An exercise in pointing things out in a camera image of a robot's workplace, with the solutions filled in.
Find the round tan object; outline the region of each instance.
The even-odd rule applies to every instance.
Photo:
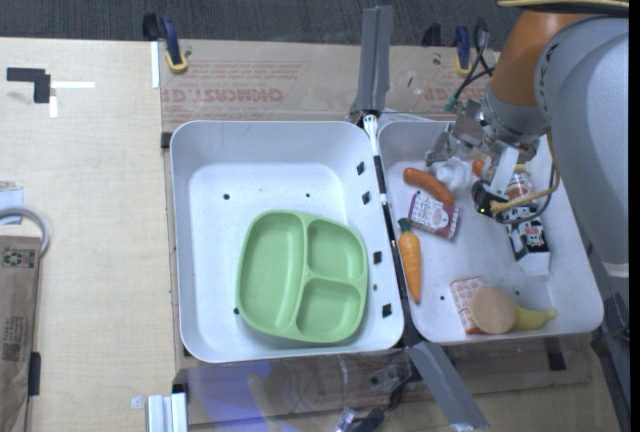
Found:
[[[471,297],[469,314],[482,332],[504,334],[516,323],[516,304],[498,288],[480,288]]]

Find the yellow cable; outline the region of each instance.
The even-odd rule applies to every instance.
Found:
[[[493,214],[494,217],[499,213],[502,213],[503,211],[508,210],[509,208],[513,208],[514,206],[528,203],[529,201],[533,201],[534,199],[538,199],[539,197],[547,196],[549,194],[552,194],[556,190],[558,190],[558,187],[560,186],[560,173],[558,172],[556,157],[555,157],[555,154],[553,153],[553,143],[551,142],[550,133],[547,133],[547,139],[549,141],[549,152],[551,153],[551,164],[556,170],[556,177],[555,177],[553,186],[551,186],[547,190],[543,190],[541,192],[536,192],[535,194],[519,197],[517,199],[508,201],[506,203],[501,203],[499,201],[494,201],[494,200],[489,201],[489,204],[491,205],[491,213]]]
[[[589,5],[606,5],[612,7],[629,8],[629,2],[621,0],[496,0],[496,4],[500,7],[521,7],[523,5],[545,5],[545,4],[589,4]]]

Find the brown paper bag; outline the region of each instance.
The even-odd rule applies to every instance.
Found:
[[[0,236],[0,430],[26,428],[40,239]]]

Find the sausage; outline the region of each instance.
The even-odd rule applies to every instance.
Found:
[[[414,167],[407,167],[402,173],[402,178],[405,183],[426,190],[441,203],[453,206],[456,201],[456,198],[449,188],[433,174],[429,174],[426,171],[421,171]]]

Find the table surface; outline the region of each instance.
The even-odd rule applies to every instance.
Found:
[[[0,79],[0,180],[23,185],[25,205],[44,216],[52,237],[34,342],[40,394],[30,400],[27,430],[142,431],[137,403],[169,394],[176,374],[161,97],[150,43],[2,38],[0,47],[6,67],[95,82],[57,89],[52,118],[48,105],[33,103],[32,84]],[[16,232],[38,234],[28,223],[0,229]],[[492,427],[617,430],[597,357],[585,352],[584,384],[483,395],[478,403]],[[287,423],[329,430],[335,417]],[[400,406],[380,430],[407,426],[450,430],[434,402]]]

